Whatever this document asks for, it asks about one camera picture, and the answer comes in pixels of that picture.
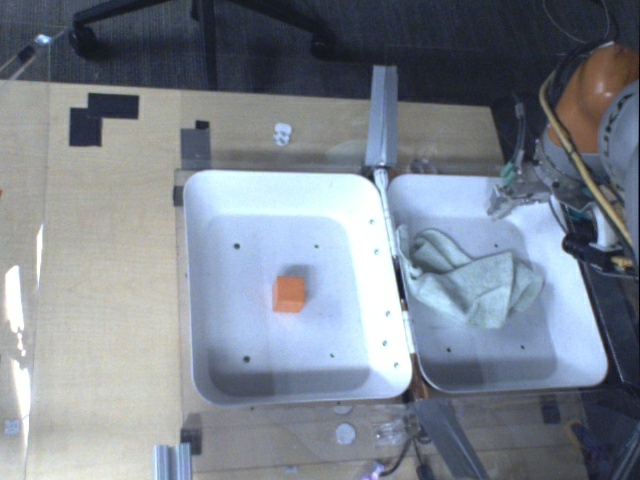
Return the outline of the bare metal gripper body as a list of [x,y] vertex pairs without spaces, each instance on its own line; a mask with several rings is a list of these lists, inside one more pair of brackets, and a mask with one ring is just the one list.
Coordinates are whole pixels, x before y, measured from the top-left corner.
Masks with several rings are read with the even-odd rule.
[[540,180],[532,165],[523,165],[510,184],[510,197],[516,205],[546,204],[551,199],[550,188]]

